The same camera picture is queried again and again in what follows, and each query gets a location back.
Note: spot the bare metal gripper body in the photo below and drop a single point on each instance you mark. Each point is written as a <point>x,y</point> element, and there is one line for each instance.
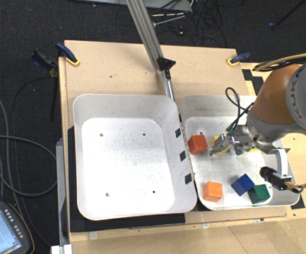
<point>245,140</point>

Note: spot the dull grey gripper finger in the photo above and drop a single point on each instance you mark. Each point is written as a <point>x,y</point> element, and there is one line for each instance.
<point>215,150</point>
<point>225,139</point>

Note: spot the yellow cube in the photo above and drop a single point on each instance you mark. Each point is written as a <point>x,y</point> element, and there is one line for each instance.
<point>214,141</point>

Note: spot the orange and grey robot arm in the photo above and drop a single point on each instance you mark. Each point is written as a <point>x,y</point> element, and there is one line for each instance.
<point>277,99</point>

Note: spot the red cube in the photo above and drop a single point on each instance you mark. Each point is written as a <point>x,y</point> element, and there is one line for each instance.
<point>197,144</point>

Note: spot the white plastic tray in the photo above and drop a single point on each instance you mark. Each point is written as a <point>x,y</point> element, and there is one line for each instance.
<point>126,157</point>
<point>221,168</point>

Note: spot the orange cube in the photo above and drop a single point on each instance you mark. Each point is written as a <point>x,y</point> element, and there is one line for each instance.
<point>212,192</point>

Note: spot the blue cube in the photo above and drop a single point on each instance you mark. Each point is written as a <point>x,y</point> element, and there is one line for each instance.
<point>242,184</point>

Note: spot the green cube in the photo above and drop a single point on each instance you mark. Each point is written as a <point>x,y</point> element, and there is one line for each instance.
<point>259,194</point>

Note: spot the pale wood board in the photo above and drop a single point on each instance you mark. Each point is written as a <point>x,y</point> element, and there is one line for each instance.
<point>121,73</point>

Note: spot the black cylinder on white bracket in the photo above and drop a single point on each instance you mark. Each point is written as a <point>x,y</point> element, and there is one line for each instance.
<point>274,177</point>

